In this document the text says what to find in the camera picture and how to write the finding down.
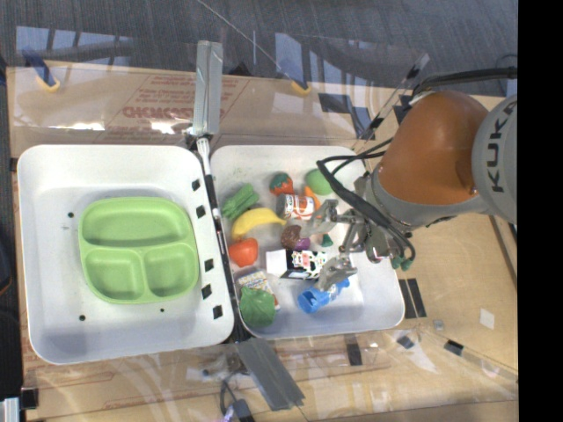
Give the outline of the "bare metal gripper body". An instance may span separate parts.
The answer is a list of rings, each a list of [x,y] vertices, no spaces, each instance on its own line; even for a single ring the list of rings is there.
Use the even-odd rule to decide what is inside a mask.
[[[347,225],[344,240],[339,247],[341,256],[362,253],[373,264],[399,256],[398,245],[392,240],[391,234],[355,210],[350,209],[339,215],[338,223]]]

